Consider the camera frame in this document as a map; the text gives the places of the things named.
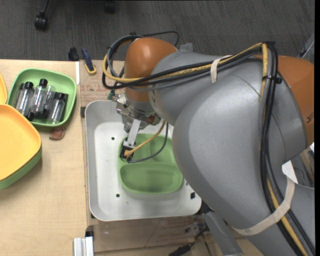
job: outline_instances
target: gray carpet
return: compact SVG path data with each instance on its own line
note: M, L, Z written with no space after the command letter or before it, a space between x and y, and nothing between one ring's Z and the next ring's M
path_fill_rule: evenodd
M279 55L297 56L315 33L315 0L116 1L50 0L46 31L35 29L40 0L0 0L0 59L67 61L70 47L102 60L116 39L175 30L195 52L236 54L275 41ZM160 36L174 43L174 34ZM124 50L116 60L124 59Z

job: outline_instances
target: white strap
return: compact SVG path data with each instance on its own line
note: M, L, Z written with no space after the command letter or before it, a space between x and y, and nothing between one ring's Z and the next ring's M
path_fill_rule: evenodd
M295 183L289 179L287 179L286 190L285 190L285 197L283 202L279 205L279 207L271 214L269 217L265 218L258 224L254 225L250 228L245 229L236 229L240 235L244 236L253 236L259 234L260 232L266 230L267 228L271 227L273 224L276 224L281 218L289 211L291 207L292 198L294 197L295 192Z
M217 81L217 67L218 67L218 63L221 59L230 57L231 55L226 55L223 56L221 58L217 58L213 61L212 65L211 65L211 69L210 69L210 74L211 74L211 81L214 84Z

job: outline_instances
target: white plastic tray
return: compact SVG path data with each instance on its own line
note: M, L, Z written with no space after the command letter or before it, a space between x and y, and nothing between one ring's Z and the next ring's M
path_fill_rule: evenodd
M101 221L124 221L148 218L189 216L201 207L201 198L185 180L168 194L138 194L127 191L118 179L117 158L121 141L128 136L116 103L91 102L85 110L88 160L89 206ZM160 125L149 125L141 133L156 133ZM168 137L172 136L169 128Z

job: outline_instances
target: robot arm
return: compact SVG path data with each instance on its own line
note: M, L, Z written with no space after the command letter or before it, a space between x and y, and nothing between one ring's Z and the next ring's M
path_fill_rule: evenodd
M253 56L259 51L262 60ZM184 178L231 226L246 230L282 203L289 183L282 164L314 141L314 66L278 58L272 45L258 44L220 60L212 83L207 66L219 58L136 39L125 78L113 74L120 88L131 86L117 111L131 142L161 118L173 125L173 153ZM264 255L315 254L315 190L293 187L281 220L246 236Z

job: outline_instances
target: orange plate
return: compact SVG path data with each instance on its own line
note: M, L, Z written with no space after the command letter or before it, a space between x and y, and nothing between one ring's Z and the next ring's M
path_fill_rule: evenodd
M14 107L0 104L0 181L19 171L40 147L34 126Z
M5 81L0 73L0 104L5 104L8 99Z

